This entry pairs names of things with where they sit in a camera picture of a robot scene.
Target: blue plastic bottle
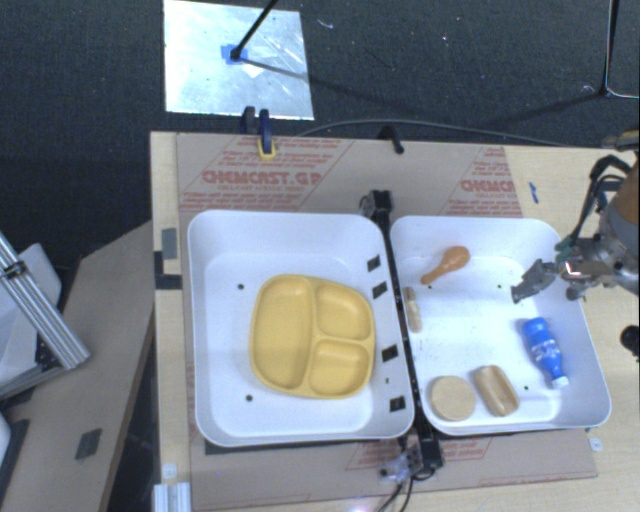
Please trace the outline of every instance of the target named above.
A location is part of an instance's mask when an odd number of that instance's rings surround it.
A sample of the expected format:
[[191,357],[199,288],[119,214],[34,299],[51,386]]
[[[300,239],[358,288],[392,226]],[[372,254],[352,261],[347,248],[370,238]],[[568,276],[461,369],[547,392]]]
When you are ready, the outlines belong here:
[[562,371],[562,354],[547,330],[547,322],[540,317],[534,318],[522,325],[522,332],[536,363],[551,377],[551,385],[554,389],[560,389],[569,384],[569,379]]

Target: silver metal sheet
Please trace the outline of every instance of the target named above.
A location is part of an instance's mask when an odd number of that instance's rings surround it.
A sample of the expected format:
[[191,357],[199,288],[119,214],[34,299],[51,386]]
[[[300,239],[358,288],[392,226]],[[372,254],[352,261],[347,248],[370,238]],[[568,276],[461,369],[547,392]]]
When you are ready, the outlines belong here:
[[169,112],[240,115],[246,106],[271,117],[313,120],[300,14],[271,11],[232,63],[261,9],[164,1],[165,91]]

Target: yellow plate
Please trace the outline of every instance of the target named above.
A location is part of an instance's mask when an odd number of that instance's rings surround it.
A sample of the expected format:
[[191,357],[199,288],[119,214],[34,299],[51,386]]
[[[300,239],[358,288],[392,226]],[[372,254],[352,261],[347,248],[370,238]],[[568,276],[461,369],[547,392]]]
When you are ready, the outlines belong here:
[[266,386],[314,398],[355,395],[373,368],[371,306],[339,283],[276,276],[258,293],[249,351],[251,367]]

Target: brown spoon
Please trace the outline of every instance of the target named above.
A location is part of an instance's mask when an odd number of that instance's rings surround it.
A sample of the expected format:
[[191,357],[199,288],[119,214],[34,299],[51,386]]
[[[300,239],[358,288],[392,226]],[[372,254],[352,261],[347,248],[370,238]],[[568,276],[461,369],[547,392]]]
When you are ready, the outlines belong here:
[[445,251],[440,265],[428,274],[423,275],[420,282],[422,284],[431,284],[441,275],[446,274],[447,272],[452,272],[453,270],[461,269],[469,263],[470,259],[471,255],[466,247],[462,247],[460,245],[451,247]]

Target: round wooden disc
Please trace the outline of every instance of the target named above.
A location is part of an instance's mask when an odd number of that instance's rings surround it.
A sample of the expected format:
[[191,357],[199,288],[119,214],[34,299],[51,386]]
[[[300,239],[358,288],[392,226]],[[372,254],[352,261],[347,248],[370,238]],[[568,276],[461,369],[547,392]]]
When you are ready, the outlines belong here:
[[431,407],[442,419],[466,420],[476,408],[476,395],[460,377],[439,377],[431,386]]

